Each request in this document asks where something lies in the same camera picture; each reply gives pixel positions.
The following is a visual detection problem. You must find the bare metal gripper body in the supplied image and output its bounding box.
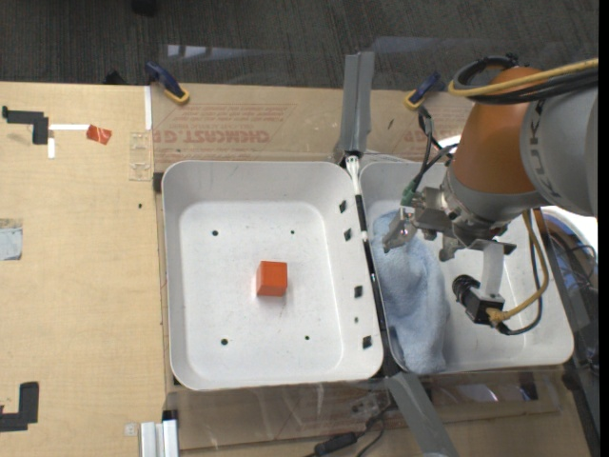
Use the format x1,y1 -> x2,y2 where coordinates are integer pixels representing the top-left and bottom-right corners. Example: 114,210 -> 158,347
410,186 -> 506,248

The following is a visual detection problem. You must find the light blue towel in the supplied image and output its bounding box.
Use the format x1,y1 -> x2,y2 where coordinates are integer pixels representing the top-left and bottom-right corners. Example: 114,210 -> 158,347
369,209 -> 452,376

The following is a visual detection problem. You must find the white plastic tray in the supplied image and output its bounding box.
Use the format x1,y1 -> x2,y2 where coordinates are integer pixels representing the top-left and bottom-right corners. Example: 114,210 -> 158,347
358,159 -> 576,376
160,159 -> 385,392

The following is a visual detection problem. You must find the orange cube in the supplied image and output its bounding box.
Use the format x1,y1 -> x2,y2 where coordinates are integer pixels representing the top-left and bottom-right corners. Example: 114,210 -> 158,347
255,260 -> 289,298

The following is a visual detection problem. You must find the brown cardboard board, red print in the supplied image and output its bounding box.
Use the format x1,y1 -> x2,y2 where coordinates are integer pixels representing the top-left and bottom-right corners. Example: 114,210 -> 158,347
149,82 -> 592,451

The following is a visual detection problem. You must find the black cylinder on white bracket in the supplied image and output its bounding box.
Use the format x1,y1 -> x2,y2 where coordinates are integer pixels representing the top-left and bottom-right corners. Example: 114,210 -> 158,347
451,240 -> 507,328

